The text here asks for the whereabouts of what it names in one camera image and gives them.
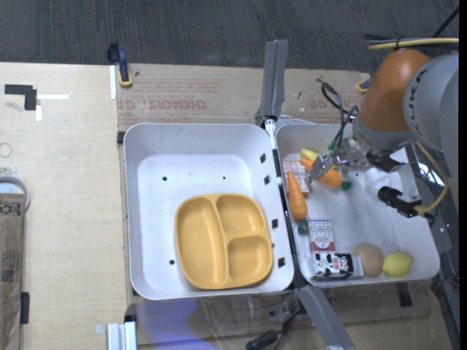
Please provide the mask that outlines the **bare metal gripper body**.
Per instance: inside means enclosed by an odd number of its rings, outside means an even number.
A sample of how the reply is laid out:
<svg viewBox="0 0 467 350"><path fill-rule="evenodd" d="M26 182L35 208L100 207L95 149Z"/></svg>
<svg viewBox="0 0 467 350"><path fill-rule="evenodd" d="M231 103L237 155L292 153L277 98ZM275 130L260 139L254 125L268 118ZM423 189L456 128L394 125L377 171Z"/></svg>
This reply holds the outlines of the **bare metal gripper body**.
<svg viewBox="0 0 467 350"><path fill-rule="evenodd" d="M368 147L364 141L356 137L344 138L334 156L334 163L338 166L366 165Z"/></svg>

